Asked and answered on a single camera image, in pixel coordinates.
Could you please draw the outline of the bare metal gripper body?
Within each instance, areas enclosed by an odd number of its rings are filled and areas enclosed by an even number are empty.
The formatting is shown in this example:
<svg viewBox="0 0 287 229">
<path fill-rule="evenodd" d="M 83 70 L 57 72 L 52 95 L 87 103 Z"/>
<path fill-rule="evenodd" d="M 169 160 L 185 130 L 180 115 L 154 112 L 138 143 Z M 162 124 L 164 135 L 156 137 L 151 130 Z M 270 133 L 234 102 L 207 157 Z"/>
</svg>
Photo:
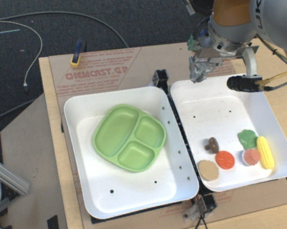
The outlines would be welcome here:
<svg viewBox="0 0 287 229">
<path fill-rule="evenodd" d="M 240 43 L 229 41 L 218 34 L 204 35 L 197 38 L 194 60 L 197 63 L 220 64 L 224 58 L 236 57 L 239 48 Z"/>
</svg>

